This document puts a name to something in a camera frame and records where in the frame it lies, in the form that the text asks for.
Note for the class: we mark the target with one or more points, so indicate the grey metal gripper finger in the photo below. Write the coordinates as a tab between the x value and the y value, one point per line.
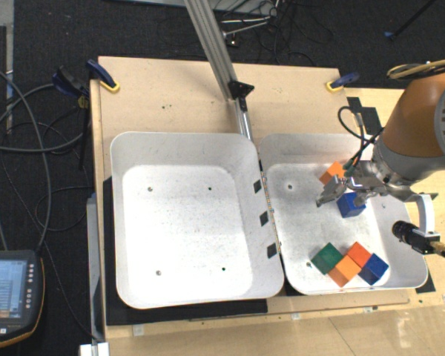
360	199
332	193

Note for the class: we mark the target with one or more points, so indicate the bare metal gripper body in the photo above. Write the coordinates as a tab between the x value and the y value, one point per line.
372	178

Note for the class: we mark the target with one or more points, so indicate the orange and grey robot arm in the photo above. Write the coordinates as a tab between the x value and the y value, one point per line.
411	124

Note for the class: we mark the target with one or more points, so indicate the blue cube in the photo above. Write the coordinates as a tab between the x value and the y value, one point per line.
374	269
350	208

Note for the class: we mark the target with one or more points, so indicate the orange cube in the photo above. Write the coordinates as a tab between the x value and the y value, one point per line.
330	173
344	271

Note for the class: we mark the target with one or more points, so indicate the white plastic tray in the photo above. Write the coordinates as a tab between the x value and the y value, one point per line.
304	228
185	221

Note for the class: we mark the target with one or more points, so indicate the red cube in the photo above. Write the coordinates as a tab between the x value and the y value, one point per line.
359	253

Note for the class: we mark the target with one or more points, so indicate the green cube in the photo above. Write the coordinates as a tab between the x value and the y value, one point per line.
327	258

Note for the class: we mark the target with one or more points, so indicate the pale wood board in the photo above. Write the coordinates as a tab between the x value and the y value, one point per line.
170	98

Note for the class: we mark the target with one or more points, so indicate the black cylinder on white bracket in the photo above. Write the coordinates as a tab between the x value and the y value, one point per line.
411	236

